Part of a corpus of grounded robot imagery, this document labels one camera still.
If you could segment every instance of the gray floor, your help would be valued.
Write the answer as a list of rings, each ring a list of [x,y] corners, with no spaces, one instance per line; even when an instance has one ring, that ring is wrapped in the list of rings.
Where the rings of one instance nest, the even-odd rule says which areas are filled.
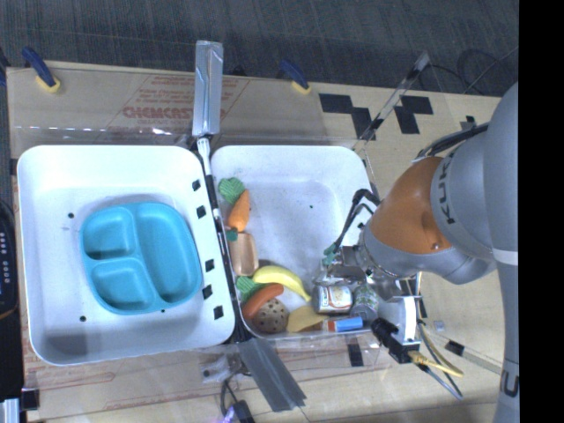
[[[429,91],[500,96],[518,77],[519,0],[0,0],[0,45],[14,66],[44,58],[192,71],[198,39],[221,41],[225,73],[396,87],[427,51]],[[0,197],[10,200],[5,93]]]

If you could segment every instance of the blue clamp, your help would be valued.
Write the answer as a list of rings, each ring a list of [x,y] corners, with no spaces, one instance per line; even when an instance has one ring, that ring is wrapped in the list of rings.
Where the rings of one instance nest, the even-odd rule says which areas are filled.
[[[311,92],[311,87],[309,87],[305,74],[296,64],[290,63],[288,60],[284,59],[280,61],[278,68],[280,72],[283,72],[290,76],[293,81],[292,87],[296,91],[302,94],[309,94]]]
[[[21,54],[37,72],[35,81],[48,93],[56,93],[59,87],[61,87],[61,82],[51,74],[49,67],[47,67],[39,54],[31,47],[23,47]]]

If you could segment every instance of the toy sausage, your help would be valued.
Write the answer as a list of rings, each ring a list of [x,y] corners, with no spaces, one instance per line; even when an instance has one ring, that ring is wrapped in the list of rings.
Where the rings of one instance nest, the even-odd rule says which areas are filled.
[[[269,284],[256,293],[254,293],[242,308],[243,318],[252,320],[259,308],[261,308],[268,300],[276,298],[284,292],[284,286],[281,284]]]

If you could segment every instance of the sink basin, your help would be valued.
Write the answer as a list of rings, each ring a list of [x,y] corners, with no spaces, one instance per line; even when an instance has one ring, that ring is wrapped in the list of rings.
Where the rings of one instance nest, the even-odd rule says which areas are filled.
[[[21,155],[17,175],[30,341],[40,358],[74,365],[229,338],[234,310],[194,154],[40,145]],[[174,245],[182,240],[188,250]],[[172,274],[173,263],[194,275]]]

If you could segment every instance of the toy carrot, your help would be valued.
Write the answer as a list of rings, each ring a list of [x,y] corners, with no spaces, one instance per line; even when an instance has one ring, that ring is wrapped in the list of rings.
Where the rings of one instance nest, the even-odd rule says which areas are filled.
[[[249,190],[245,189],[235,205],[229,213],[229,218],[227,219],[227,225],[237,229],[238,232],[242,232],[245,230],[249,222],[249,214],[250,214],[250,198],[249,198]]]

